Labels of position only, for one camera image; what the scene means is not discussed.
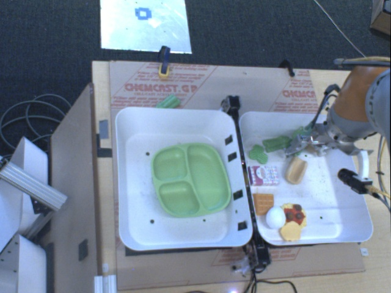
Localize yellow toy biscuit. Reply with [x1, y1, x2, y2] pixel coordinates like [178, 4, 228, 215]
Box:
[279, 221, 303, 242]

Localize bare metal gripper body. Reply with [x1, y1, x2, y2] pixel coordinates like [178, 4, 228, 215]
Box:
[304, 123, 374, 157]

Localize tan toy bread bun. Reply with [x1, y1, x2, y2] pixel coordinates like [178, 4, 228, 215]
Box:
[285, 156, 308, 185]

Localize toy pizza slice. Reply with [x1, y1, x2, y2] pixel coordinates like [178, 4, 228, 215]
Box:
[281, 203, 307, 228]

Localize black cylinder on white bracket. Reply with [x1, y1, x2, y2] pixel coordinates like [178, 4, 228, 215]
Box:
[337, 150, 375, 195]

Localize green toy vegetable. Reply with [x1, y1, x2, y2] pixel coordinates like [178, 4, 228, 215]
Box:
[291, 126, 313, 140]

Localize pink and white carton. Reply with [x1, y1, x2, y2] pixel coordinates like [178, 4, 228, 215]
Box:
[247, 165, 280, 187]

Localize white toy egg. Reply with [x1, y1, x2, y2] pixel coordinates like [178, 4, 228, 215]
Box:
[265, 206, 287, 229]

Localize brown cardboard board, red print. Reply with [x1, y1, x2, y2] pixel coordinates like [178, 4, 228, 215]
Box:
[108, 60, 366, 291]

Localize orange toy waffle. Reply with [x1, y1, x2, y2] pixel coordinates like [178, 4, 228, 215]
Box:
[252, 193, 275, 217]

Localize green toy broccoli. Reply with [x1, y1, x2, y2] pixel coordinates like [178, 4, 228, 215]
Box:
[248, 144, 269, 165]

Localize green divided plate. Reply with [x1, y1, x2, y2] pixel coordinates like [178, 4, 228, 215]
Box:
[150, 142, 232, 218]

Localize white plastic tray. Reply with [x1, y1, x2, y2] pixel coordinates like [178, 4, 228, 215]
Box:
[238, 111, 375, 246]
[114, 106, 254, 251]

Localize green toy pea pod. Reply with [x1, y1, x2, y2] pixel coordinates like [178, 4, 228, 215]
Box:
[155, 94, 182, 110]
[261, 135, 293, 153]

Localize thin black rod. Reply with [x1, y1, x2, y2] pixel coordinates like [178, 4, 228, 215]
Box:
[231, 108, 265, 251]

